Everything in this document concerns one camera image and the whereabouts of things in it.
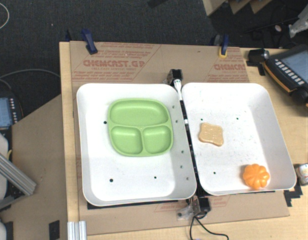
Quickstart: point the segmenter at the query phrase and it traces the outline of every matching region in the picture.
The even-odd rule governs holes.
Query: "electronic device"
[[[8,130],[22,117],[22,110],[16,96],[10,91],[0,92],[0,131]]]
[[[271,56],[264,49],[251,50],[248,57],[250,63],[262,63],[297,104],[308,107],[308,45],[300,44]]]

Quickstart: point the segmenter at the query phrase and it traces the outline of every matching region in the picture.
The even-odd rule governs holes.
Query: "screen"
[[[0,98],[0,128],[7,128],[13,124],[8,98]]]
[[[308,83],[308,51],[302,51],[281,60]]]

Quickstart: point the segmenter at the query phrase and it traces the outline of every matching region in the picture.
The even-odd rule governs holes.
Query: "white cable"
[[[45,73],[49,73],[49,74],[52,74],[52,75],[60,78],[60,75],[58,75],[58,74],[56,74],[52,71],[49,71],[49,70],[46,70],[46,69],[40,69],[40,68],[31,68],[31,69],[22,69],[22,70],[14,71],[14,72],[11,72],[11,73],[8,73],[8,74],[5,74],[5,75],[1,75],[0,79],[5,78],[5,77],[10,76],[10,75],[22,73],[22,72],[45,72]]]
[[[177,93],[178,93],[178,98],[179,100],[183,100],[183,97],[182,97],[182,83],[179,79],[175,79],[174,80],[174,86],[175,86],[175,89],[177,90]]]
[[[4,6],[1,2],[0,2],[0,6],[2,6],[5,10],[6,10],[6,12],[7,12],[7,20],[5,21],[5,23],[3,24],[3,25],[1,25],[0,26],[0,30],[8,23],[8,21],[9,21],[9,18],[10,18],[10,14],[9,14],[9,10],[7,9],[7,7],[6,6]]]
[[[12,89],[11,85],[7,81],[0,79],[0,82],[2,82],[5,85],[7,85],[9,89]]]

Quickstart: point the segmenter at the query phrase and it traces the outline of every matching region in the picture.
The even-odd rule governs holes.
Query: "table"
[[[241,48],[246,59],[250,49]],[[279,50],[269,50],[271,54]],[[71,82],[70,44],[60,43],[60,67],[62,79],[64,148],[67,188],[67,216],[69,222],[79,221],[77,172],[75,159],[75,138],[73,120],[73,99]],[[260,76],[254,67],[246,66],[250,82],[264,86],[271,97],[287,149],[293,164],[308,163],[308,109],[296,106],[278,85],[269,77]],[[289,217],[260,219],[209,224],[212,232],[225,233],[231,240],[239,239],[308,239],[308,186],[302,187],[303,196],[292,200]],[[220,239],[206,235],[200,226],[194,226],[193,235],[201,239]],[[143,230],[113,234],[93,235],[89,240],[147,239],[170,240],[189,239],[189,227]]]

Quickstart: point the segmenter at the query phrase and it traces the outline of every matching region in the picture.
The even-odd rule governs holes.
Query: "blue clamp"
[[[219,54],[218,56],[222,59],[227,57],[227,47],[228,47],[228,43],[229,43],[229,36],[227,34],[225,34],[223,36],[223,42],[222,42],[222,46],[219,49]]]
[[[72,40],[72,36],[70,35],[69,29],[66,31],[65,41],[70,42]]]
[[[94,44],[94,41],[93,41],[93,38],[92,38],[92,33],[89,31],[89,29],[83,28],[81,34],[82,34],[83,40],[85,42],[87,42],[86,48],[87,48],[89,54],[90,55],[96,54],[98,52],[98,50],[95,47],[95,44]]]

